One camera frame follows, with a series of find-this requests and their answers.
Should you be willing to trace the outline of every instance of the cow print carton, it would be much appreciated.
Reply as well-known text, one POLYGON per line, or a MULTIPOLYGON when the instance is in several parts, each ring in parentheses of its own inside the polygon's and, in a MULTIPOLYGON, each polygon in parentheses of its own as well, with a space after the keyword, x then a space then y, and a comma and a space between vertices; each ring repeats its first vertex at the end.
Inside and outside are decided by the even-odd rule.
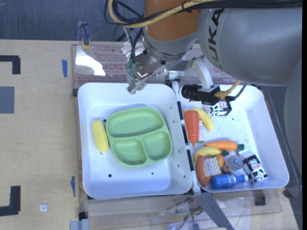
POLYGON ((257 156, 248 149, 239 152, 243 161, 243 169, 249 177, 251 184, 263 181, 268 178, 263 166, 257 156))

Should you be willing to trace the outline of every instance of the blue bottle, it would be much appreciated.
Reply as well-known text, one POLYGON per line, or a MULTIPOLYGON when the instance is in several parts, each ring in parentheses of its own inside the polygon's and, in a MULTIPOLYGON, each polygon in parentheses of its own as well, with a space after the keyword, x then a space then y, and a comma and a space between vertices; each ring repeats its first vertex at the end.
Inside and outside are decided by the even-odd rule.
POLYGON ((239 182, 248 181, 248 175, 235 175, 235 174, 222 174, 222 175, 214 175, 211 177, 211 186, 214 189, 219 188, 229 188, 237 185, 239 182))

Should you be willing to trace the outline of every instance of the toy banana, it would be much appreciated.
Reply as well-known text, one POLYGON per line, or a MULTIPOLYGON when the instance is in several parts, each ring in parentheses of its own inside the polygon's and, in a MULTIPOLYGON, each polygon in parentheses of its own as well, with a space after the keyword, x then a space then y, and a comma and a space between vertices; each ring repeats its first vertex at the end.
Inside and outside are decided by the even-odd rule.
POLYGON ((222 151, 219 150, 218 148, 212 147, 212 146, 204 146, 195 151, 193 158, 194 158, 194 162, 196 162, 196 159, 198 156, 206 157, 209 155, 216 156, 220 154, 222 154, 222 151))
POLYGON ((205 124, 205 127, 208 129, 208 130, 212 130, 213 129, 213 121, 210 117, 210 115, 208 113, 206 113, 204 110, 200 109, 200 108, 197 108, 197 107, 192 107, 189 109, 190 110, 194 110, 194 111, 197 111, 200 115, 200 120, 205 124))

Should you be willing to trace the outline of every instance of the green divided plate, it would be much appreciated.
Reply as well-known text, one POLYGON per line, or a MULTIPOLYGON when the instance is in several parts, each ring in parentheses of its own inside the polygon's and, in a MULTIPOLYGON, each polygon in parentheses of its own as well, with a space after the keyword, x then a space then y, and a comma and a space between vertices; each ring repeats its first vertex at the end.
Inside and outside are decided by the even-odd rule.
POLYGON ((128 167, 159 162, 173 150, 165 120, 150 107, 112 114, 106 122, 106 134, 116 159, 128 167))

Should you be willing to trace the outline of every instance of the white tray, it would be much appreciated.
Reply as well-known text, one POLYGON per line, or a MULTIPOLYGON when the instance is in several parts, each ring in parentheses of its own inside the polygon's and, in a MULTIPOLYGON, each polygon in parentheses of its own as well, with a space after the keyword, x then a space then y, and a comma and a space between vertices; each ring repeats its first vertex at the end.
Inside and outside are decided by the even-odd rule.
POLYGON ((187 192, 192 177, 173 90, 162 84, 147 84, 142 91, 130 94, 127 87, 126 83, 86 83, 78 90, 84 190, 95 199, 187 192), (157 109, 165 119, 173 141, 172 154, 161 162, 130 168, 120 164, 110 148, 100 153, 92 122, 144 105, 157 109))
MULTIPOLYGON (((147 84, 143 90, 131 95, 127 87, 126 83, 86 83, 78 91, 86 193, 95 199, 108 199, 187 192, 192 186, 192 178, 174 92, 166 85, 147 84), (165 119, 174 146, 169 158, 149 166, 129 168, 116 161, 111 149, 100 153, 95 147, 92 122, 107 120, 119 110, 144 105, 157 109, 165 119)), ((231 86, 220 87, 227 90, 231 86)), ((231 95, 236 95, 239 90, 240 86, 231 95)), ((208 108, 184 98, 181 98, 181 104, 183 109, 192 106, 208 108)), ((206 141, 231 139, 245 144, 246 149, 257 155, 269 178, 254 185, 245 182, 228 189, 213 189, 209 184, 204 190, 218 193, 284 187, 289 173, 262 92, 247 86, 231 106, 233 110, 229 115, 212 117, 213 130, 204 129, 206 141)), ((195 148, 191 146, 192 153, 202 146, 200 143, 195 148)))
MULTIPOLYGON (((231 85, 220 85, 221 90, 228 90, 231 85)), ((231 96, 235 96, 240 91, 241 86, 236 87, 231 96)), ((204 136, 207 142, 214 140, 229 139, 237 144, 244 144, 245 149, 249 149, 257 155, 268 179, 251 184, 250 182, 239 183, 232 188, 214 189, 211 184, 203 188, 212 193, 233 192, 254 189, 282 188, 288 184, 289 172, 286 167, 283 154, 271 121, 271 117, 265 103, 262 92, 253 86, 246 86, 242 94, 230 102, 232 111, 225 116, 212 116, 213 130, 204 129, 204 136)), ((207 109, 209 106, 202 105, 200 102, 194 102, 181 98, 183 109, 190 107, 200 107, 207 109)), ((203 144, 197 144, 191 149, 192 153, 202 147, 203 144)), ((243 169, 235 174, 241 175, 245 172, 243 169)))

